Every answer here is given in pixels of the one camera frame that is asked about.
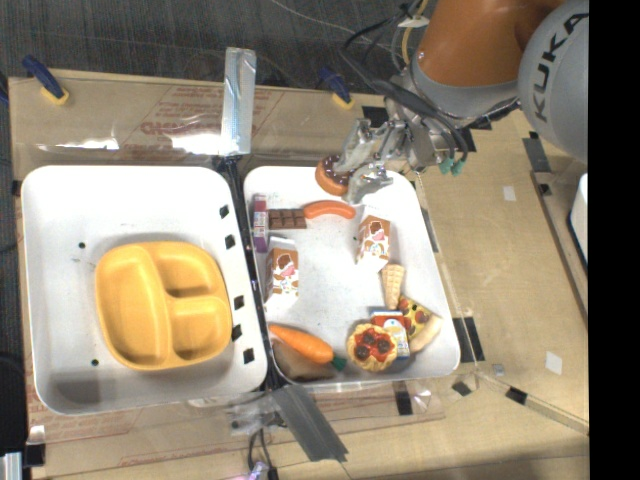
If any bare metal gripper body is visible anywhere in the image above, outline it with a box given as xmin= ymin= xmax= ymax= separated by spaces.
xmin=372 ymin=112 xmax=455 ymax=172

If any purple carton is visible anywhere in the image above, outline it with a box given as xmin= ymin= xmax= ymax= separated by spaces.
xmin=252 ymin=193 xmax=271 ymax=254

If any pizza slice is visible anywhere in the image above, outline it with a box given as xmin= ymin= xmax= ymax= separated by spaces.
xmin=397 ymin=295 xmax=444 ymax=354

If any tan waffle cone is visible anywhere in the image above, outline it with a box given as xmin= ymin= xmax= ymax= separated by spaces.
xmin=380 ymin=263 xmax=407 ymax=311

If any orange sausage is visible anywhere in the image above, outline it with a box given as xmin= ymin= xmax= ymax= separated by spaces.
xmin=303 ymin=200 xmax=358 ymax=221

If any white plastic tray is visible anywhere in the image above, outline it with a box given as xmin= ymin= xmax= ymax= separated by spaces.
xmin=19 ymin=164 xmax=270 ymax=416
xmin=242 ymin=165 xmax=462 ymax=384

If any yellow divided plate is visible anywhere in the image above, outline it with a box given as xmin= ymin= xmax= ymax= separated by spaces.
xmin=94 ymin=240 xmax=234 ymax=372

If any brown doughnut with sprinkles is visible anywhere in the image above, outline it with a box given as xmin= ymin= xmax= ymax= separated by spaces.
xmin=314 ymin=155 xmax=354 ymax=198

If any brown bread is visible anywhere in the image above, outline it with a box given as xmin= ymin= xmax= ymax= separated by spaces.
xmin=272 ymin=340 xmax=337 ymax=383

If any brown cardboard board, red print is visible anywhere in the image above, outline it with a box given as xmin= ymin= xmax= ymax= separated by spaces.
xmin=7 ymin=69 xmax=481 ymax=480

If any brown and white milk carton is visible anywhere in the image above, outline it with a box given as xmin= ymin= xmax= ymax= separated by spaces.
xmin=355 ymin=214 xmax=393 ymax=275
xmin=263 ymin=236 xmax=301 ymax=305

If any orange and blue small carton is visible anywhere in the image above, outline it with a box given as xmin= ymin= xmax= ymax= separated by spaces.
xmin=369 ymin=307 xmax=412 ymax=361

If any yellow tart with red berries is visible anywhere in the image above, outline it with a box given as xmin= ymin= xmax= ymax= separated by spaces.
xmin=346 ymin=321 xmax=399 ymax=373

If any orange carrot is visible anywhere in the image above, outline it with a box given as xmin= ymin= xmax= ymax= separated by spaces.
xmin=268 ymin=323 xmax=348 ymax=372

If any brown chocolate bar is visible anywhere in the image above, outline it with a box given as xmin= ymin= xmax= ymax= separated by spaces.
xmin=268 ymin=208 xmax=308 ymax=230

